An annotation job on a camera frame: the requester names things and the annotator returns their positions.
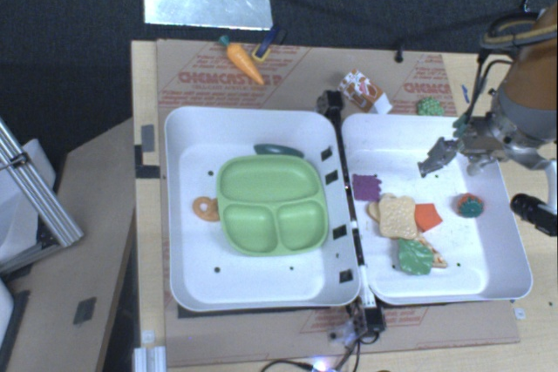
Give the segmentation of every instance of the white tray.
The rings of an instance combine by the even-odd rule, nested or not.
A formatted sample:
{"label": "white tray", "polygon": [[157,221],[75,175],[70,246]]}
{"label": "white tray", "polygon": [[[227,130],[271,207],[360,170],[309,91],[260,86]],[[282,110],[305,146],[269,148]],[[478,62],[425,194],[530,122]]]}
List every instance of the white tray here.
{"label": "white tray", "polygon": [[[425,237],[446,258],[448,267],[426,276],[398,269],[397,242],[380,236],[367,203],[355,200],[368,281],[374,294],[395,305],[452,301],[518,299],[532,286],[532,275],[498,164],[477,176],[466,173],[458,154],[443,169],[420,177],[438,137],[452,137],[455,118],[358,114],[343,125],[350,174],[376,174],[382,193],[409,195],[416,203],[434,203],[443,222]],[[455,203],[462,193],[485,202],[476,219],[459,217]]]}
{"label": "white tray", "polygon": [[[193,311],[328,307],[357,296],[360,277],[343,174],[326,118],[314,112],[183,107],[168,116],[165,140],[170,284],[181,306]],[[225,162],[255,154],[253,146],[262,143],[302,151],[320,174],[330,228],[318,249],[247,256],[228,244],[219,222],[201,220],[192,211],[195,198],[216,197],[217,173]],[[335,171],[337,180],[326,184]]]}

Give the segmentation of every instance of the cardboard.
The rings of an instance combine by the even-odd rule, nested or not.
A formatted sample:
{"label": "cardboard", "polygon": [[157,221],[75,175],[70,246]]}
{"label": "cardboard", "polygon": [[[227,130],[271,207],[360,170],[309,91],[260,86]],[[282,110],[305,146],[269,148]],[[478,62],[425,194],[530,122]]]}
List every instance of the cardboard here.
{"label": "cardboard", "polygon": [[[250,53],[253,45],[246,44]],[[455,104],[439,54],[406,52],[398,64],[390,51],[273,46],[259,66],[266,82],[256,85],[226,59],[216,43],[157,43],[159,129],[182,105],[313,110],[324,90],[335,90],[357,69],[377,84],[393,104],[391,113],[414,114],[416,103],[432,96],[446,116]],[[358,111],[346,104],[344,116]],[[164,135],[160,168],[166,170]],[[328,333],[343,325],[344,308],[192,314],[178,307],[168,285],[167,189],[161,182],[161,223],[167,366],[247,362],[313,355],[341,355],[343,346]],[[363,352],[451,348],[520,340],[507,301],[387,308],[387,330]]]}

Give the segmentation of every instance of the toy donut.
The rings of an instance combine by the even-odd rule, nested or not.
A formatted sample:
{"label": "toy donut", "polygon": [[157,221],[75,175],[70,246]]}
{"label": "toy donut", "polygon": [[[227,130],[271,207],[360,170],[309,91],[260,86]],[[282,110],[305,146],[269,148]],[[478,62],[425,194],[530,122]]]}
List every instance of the toy donut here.
{"label": "toy donut", "polygon": [[219,221],[219,210],[217,208],[217,199],[209,197],[198,197],[192,204],[192,209],[200,219],[208,222]]}

